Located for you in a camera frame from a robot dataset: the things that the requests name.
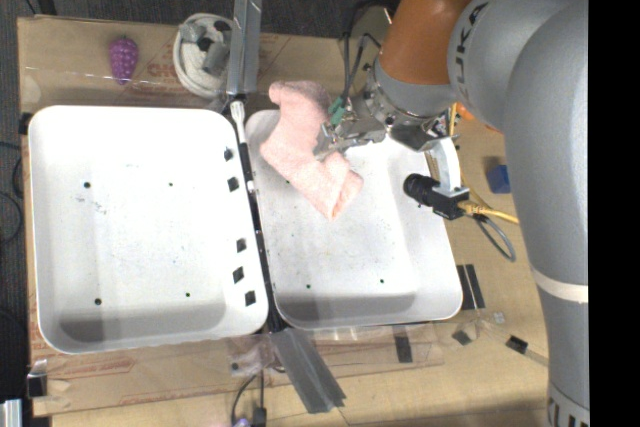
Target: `cardboard surface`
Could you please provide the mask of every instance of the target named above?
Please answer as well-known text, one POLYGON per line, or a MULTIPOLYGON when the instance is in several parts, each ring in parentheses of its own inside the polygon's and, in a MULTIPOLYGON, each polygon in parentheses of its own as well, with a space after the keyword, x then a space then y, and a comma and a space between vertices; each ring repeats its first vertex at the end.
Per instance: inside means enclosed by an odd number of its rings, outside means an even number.
MULTIPOLYGON (((181 88, 172 73, 169 46, 175 33, 170 26, 19 19, 23 112, 65 103, 201 107, 202 99, 181 88), (142 63, 133 83, 124 88, 110 78, 104 52, 123 33, 137 39, 142 63)), ((342 89, 342 57, 335 40, 263 34, 260 48, 261 94, 251 98, 248 112, 273 107, 266 92, 275 80, 312 79, 334 94, 342 89)), ((494 208, 514 213, 511 196, 492 194, 484 176, 504 158, 501 134, 476 121, 460 122, 457 133, 468 181, 494 208)), ((28 198, 26 140, 23 157, 28 198)), ((47 396, 34 400, 35 415, 53 415, 56 426, 229 425, 231 405, 244 380, 230 365, 259 338, 98 355, 57 353, 37 326, 30 218, 25 201, 31 361, 43 362, 48 375, 47 396)), ((316 345, 347 394, 346 406, 308 415, 287 376, 269 372, 269 425, 543 425, 547 345, 542 312, 520 230, 499 224, 518 253, 515 263, 497 253, 474 221, 447 223, 456 264, 474 266, 484 308, 461 311, 446 322, 407 327, 411 363, 399 362, 391 327, 318 333, 316 345), (460 332, 464 337, 456 338, 460 332), (511 336, 528 343, 526 354, 506 346, 511 336)), ((250 414, 257 396, 255 389, 248 391, 238 411, 250 414)))

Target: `purple grapes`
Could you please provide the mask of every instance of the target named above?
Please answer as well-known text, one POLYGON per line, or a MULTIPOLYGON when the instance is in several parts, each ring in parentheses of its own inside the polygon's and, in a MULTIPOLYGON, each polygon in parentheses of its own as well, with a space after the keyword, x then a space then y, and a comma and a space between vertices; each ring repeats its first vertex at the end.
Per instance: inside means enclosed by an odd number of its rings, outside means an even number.
POLYGON ((124 85, 133 76, 138 64, 138 45, 127 37, 112 41, 109 45, 111 73, 118 84, 124 85))

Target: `white band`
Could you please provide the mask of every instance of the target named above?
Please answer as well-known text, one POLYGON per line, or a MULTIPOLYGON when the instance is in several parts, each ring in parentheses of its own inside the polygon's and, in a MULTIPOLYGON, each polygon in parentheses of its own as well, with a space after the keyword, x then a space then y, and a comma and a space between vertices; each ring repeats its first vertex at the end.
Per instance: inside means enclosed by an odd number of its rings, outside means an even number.
POLYGON ((533 267, 531 267, 531 273, 536 284, 548 294, 574 303, 589 303, 589 285, 574 285, 556 281, 533 267))

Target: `blue object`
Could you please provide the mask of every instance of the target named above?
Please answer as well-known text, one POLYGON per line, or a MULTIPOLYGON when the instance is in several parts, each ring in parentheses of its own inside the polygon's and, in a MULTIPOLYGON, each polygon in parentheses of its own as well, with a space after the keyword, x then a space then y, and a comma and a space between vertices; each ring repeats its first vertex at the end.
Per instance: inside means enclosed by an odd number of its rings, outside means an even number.
POLYGON ((511 192, 511 184, 509 183, 509 175, 507 166, 500 164, 487 172, 487 181, 489 188, 494 194, 509 194, 511 192))

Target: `hole in bin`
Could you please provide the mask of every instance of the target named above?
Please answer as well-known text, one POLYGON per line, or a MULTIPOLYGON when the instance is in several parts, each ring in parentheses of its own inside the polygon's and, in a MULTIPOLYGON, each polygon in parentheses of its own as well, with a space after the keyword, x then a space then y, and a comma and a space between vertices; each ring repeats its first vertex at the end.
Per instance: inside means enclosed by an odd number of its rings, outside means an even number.
POLYGON ((233 282, 237 283, 242 278, 244 278, 244 269, 242 267, 238 267, 235 271, 233 271, 233 282))
POLYGON ((229 185, 229 192, 233 192, 238 187, 240 187, 240 183, 238 182, 238 179, 235 176, 233 178, 229 178, 227 180, 227 184, 229 185))
POLYGON ((251 306, 255 302, 256 302, 256 293, 253 290, 249 290, 246 294, 244 294, 245 306, 251 306))

